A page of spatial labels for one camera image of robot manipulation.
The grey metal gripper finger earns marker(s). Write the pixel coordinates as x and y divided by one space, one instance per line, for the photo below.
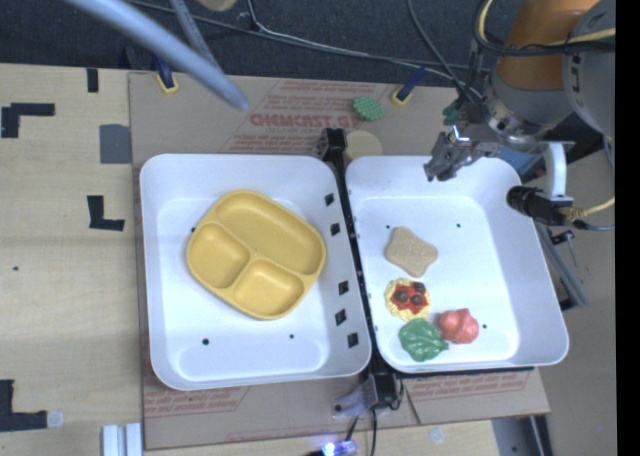
436 156
456 163

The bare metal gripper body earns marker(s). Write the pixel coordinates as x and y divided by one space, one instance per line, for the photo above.
487 141

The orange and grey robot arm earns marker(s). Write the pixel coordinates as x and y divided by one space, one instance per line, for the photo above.
550 19

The tan round toy biscuit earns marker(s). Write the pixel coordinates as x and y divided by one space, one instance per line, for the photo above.
365 144

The green checkered toy biscuit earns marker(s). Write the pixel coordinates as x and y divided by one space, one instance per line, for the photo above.
369 108

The tan toy bread slice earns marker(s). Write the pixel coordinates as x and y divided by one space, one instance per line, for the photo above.
410 251

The white plastic tray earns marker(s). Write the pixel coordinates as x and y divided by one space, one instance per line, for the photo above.
500 264
240 349

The thin black rod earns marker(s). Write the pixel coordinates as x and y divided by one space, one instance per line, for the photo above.
356 249

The yellow and red toy pizza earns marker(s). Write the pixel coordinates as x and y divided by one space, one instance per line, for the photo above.
407 300

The brown cardboard board red print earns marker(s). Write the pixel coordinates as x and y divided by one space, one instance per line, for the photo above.
295 109

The red toy meat piece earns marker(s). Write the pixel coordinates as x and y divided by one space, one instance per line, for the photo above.
459 326

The green toy lettuce leaf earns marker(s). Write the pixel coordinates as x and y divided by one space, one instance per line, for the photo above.
420 341

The yellow divided plate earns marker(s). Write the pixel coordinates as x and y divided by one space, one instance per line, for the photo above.
255 254

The black cylinder on white bracket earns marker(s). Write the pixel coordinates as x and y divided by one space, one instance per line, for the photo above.
535 201

